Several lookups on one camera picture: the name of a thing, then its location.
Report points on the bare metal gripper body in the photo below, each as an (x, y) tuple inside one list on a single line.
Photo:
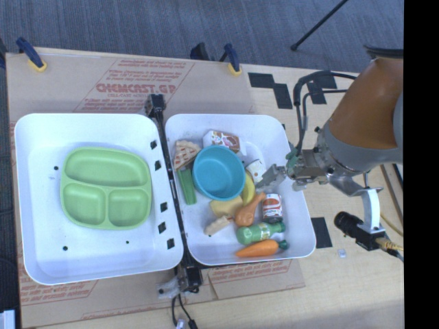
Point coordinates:
[(310, 166)]

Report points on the brown cardboard board red print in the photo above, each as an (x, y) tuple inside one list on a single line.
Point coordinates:
[(85, 81)]

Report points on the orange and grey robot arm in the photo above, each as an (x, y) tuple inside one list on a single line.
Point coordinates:
[(367, 115)]

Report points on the black tripod leg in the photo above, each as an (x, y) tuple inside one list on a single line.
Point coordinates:
[(326, 15)]

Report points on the white carton with red print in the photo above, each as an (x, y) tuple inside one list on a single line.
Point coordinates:
[(223, 140)]

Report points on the thin black rod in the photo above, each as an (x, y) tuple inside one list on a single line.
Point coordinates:
[(170, 180)]

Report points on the tan lattice pizza slice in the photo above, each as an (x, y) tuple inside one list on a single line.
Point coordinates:
[(185, 153)]

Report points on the blue bowl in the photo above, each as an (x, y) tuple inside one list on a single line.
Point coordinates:
[(217, 173)]

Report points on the green rectangular stick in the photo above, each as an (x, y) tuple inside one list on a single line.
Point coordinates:
[(187, 187)]

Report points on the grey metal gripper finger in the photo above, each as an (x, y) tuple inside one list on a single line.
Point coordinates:
[(273, 175)]

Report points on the green divided plate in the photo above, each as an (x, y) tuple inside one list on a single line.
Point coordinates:
[(103, 170)]

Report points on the green bottle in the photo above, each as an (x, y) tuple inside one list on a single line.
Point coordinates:
[(255, 234)]

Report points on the beige biscuit slice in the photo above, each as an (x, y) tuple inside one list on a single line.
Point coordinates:
[(216, 226)]

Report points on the red and white can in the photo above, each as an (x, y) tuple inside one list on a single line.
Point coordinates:
[(272, 208)]

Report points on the orange chicken drumstick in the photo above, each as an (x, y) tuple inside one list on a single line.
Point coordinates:
[(247, 214)]

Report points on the yellow banana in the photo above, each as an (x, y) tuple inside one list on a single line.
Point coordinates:
[(249, 190)]

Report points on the white plastic tray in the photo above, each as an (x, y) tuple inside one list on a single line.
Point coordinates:
[(41, 218), (271, 132)]

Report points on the black cylinder on white bracket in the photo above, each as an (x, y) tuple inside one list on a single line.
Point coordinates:
[(372, 211)]

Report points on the orange carrot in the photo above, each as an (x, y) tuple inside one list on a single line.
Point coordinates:
[(259, 249)]

